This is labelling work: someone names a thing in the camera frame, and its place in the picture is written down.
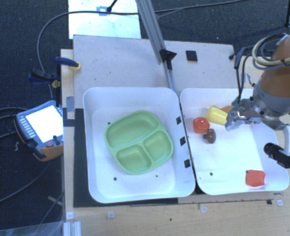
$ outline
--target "green plate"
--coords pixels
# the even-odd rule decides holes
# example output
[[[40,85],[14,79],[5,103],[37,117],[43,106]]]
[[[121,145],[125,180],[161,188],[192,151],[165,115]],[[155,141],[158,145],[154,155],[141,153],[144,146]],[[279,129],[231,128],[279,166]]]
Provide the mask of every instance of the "green plate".
[[[109,124],[107,147],[129,174],[148,172],[167,161],[174,146],[164,126],[148,111],[136,111]]]

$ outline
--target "wooden table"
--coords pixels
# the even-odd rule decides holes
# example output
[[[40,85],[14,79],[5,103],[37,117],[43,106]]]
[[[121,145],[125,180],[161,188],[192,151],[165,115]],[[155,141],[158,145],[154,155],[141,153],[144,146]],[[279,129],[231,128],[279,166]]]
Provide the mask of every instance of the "wooden table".
[[[72,58],[73,50],[62,50],[63,57]],[[247,61],[247,73],[256,82],[260,72]],[[62,68],[62,102],[74,95],[74,71]],[[68,112],[69,119],[74,113]],[[282,118],[290,123],[290,116]],[[109,206],[73,207],[74,128],[64,127],[65,212],[73,212],[81,221],[85,236],[185,236],[185,235],[290,235],[290,185],[280,193],[258,196],[223,195],[221,197],[191,197],[179,200],[182,204],[161,206]],[[277,132],[279,145],[284,145],[281,132]],[[115,218],[108,219],[114,211]]]

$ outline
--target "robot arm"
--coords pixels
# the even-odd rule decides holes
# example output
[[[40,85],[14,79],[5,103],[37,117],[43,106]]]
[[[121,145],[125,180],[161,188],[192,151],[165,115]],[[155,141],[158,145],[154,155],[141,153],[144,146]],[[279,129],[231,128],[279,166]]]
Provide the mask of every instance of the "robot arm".
[[[269,59],[263,49],[276,39],[281,40]],[[283,130],[285,149],[275,145],[267,146],[264,151],[283,167],[290,168],[290,125],[280,121],[281,116],[290,113],[290,35],[277,34],[260,40],[253,47],[252,56],[254,66],[264,72],[254,86],[250,99],[241,99],[239,94],[232,103],[225,127],[229,131],[241,124],[263,122],[274,130]]]

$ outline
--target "dark carpet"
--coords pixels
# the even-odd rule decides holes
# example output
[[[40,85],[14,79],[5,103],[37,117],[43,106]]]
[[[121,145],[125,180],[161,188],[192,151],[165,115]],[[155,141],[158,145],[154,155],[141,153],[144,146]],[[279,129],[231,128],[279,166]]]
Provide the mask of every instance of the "dark carpet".
[[[201,5],[230,0],[152,0],[155,10]],[[288,0],[248,0],[221,6],[178,11],[159,17],[164,39],[232,44],[236,50],[255,44],[270,34],[287,32]],[[42,27],[54,16],[68,10],[68,0],[0,0],[0,107],[14,104],[33,108],[48,100],[47,86],[30,85],[28,74],[38,68],[36,41]],[[146,33],[141,24],[142,37]],[[44,67],[56,71],[54,57],[62,48],[71,48],[68,18],[49,25],[40,43]],[[0,113],[10,115],[11,111]],[[0,135],[13,130],[12,118],[0,121]],[[17,137],[0,140],[0,199],[35,179],[48,163],[38,162],[22,145],[14,151]],[[49,165],[35,183],[0,203],[0,230],[39,224],[62,192],[60,158]],[[60,218],[55,206],[46,222]]]

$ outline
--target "white tray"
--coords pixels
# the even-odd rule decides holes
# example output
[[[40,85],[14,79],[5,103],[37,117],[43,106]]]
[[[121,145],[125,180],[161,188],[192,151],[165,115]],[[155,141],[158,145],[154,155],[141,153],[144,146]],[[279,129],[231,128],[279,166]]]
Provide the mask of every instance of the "white tray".
[[[84,115],[87,146],[88,187],[100,203],[176,198],[190,195],[195,189],[192,166],[185,137],[179,99],[168,88],[91,88],[84,94]],[[104,132],[109,122],[137,110],[152,112],[169,133],[174,145],[172,157],[141,174],[126,173],[108,151]]]
[[[244,89],[242,98],[252,96],[252,89]],[[264,125],[244,124],[226,131],[223,125],[210,123],[216,132],[216,142],[209,144],[202,134],[196,134],[193,120],[205,117],[210,106],[225,107],[237,97],[236,89],[188,88],[181,93],[180,101],[189,139],[193,164],[201,190],[209,195],[254,191],[281,191],[288,187],[286,169],[267,157],[266,143],[277,144],[275,132]],[[251,188],[245,183],[247,170],[263,170],[265,185]]]

